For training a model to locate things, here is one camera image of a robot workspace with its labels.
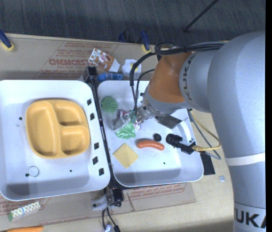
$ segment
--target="orange object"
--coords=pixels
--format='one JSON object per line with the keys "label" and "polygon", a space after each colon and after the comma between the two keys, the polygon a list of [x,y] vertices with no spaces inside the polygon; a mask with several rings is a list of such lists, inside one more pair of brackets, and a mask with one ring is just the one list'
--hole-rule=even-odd
{"label": "orange object", "polygon": [[168,103],[185,102],[179,87],[179,74],[184,61],[191,53],[163,56],[153,73],[148,85],[149,95],[159,101]]}
{"label": "orange object", "polygon": [[86,115],[75,102],[42,100],[26,110],[26,131],[32,151],[57,159],[81,154],[90,144]]}
{"label": "orange object", "polygon": [[7,232],[40,232],[42,230],[43,230],[43,226],[35,226],[35,227],[26,227],[26,228],[7,230]]}
{"label": "orange object", "polygon": [[159,142],[153,140],[144,140],[137,143],[138,148],[155,148],[158,150],[163,150],[165,146]]}

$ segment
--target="white tray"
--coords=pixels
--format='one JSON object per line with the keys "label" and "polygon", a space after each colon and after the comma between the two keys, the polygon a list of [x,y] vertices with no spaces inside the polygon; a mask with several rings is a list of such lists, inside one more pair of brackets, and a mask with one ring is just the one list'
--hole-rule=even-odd
{"label": "white tray", "polygon": [[[141,81],[139,93],[144,92],[147,81]],[[106,96],[116,99],[119,109],[131,110],[134,101],[129,81],[105,81],[98,87],[99,101]],[[141,97],[138,99],[138,106],[141,104]],[[186,109],[181,109],[172,114],[174,117],[184,120],[188,118]],[[197,181],[203,176],[203,165],[199,153],[191,155],[183,153],[178,148],[173,148],[166,143],[165,139],[169,133],[181,135],[182,130],[175,127],[170,130],[155,119],[149,119],[142,124],[142,128],[136,132],[136,138],[120,139],[113,131],[113,124],[117,114],[102,112],[106,138],[111,156],[111,163],[117,181],[125,187],[152,186],[161,184],[173,184],[182,182]],[[189,119],[181,123],[181,127],[189,141],[195,138]],[[154,148],[139,149],[136,142],[139,139],[153,139],[153,134],[158,133],[162,137],[161,143],[165,145],[163,151]],[[139,156],[139,158],[127,169],[113,156],[113,153],[123,144],[127,143]]]}
{"label": "white tray", "polygon": [[[83,108],[91,141],[86,152],[63,159],[44,159],[31,150],[26,135],[26,109],[37,100],[52,98],[67,99]],[[26,176],[30,166],[38,168],[36,177]],[[94,191],[103,189],[109,181],[96,107],[87,84],[80,81],[0,81],[0,192],[5,198],[19,201]]]}

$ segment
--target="yellow plastic plate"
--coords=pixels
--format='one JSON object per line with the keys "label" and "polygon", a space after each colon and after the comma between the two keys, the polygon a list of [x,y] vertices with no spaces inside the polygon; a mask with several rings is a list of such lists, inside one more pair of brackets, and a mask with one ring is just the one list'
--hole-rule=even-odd
{"label": "yellow plastic plate", "polygon": [[42,100],[32,103],[26,111],[26,131],[32,151],[47,159],[81,154],[90,144],[86,115],[72,101]]}

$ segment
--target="toy sausage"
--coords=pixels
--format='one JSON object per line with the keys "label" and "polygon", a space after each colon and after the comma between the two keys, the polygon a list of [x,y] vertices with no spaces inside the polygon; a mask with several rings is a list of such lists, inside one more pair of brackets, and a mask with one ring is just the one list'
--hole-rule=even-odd
{"label": "toy sausage", "polygon": [[27,227],[27,228],[8,230],[7,232],[40,232],[42,230],[43,230],[43,226],[36,226],[36,227]]}
{"label": "toy sausage", "polygon": [[137,143],[138,148],[155,148],[158,150],[163,150],[165,146],[159,142],[153,141],[153,140],[144,140]]}

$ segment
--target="kuka logo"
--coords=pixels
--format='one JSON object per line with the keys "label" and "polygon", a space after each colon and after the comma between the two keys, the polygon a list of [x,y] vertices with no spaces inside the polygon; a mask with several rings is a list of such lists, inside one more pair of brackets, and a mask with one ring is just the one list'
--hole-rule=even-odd
{"label": "kuka logo", "polygon": [[261,224],[257,224],[255,219],[257,217],[259,217],[259,214],[250,214],[247,211],[243,211],[243,210],[238,210],[237,208],[234,208],[234,220],[241,223],[241,224],[246,224],[246,225],[253,225],[256,228],[261,228],[261,229],[265,229],[266,228],[266,215],[264,216],[264,218],[262,219],[262,223]]}
{"label": "kuka logo", "polygon": [[186,77],[187,77],[187,71],[188,71],[188,69],[189,69],[189,66],[190,66],[190,63],[192,62],[192,59],[194,58],[194,56],[192,56],[189,60],[188,60],[188,62],[187,62],[187,65],[184,67],[184,74],[183,74],[183,82],[184,82],[184,87],[183,87],[183,89],[184,89],[184,93],[187,95],[187,98],[190,100],[190,101],[192,101],[193,99],[189,96],[189,91],[188,91],[188,86],[187,86],[187,79],[186,79]]}

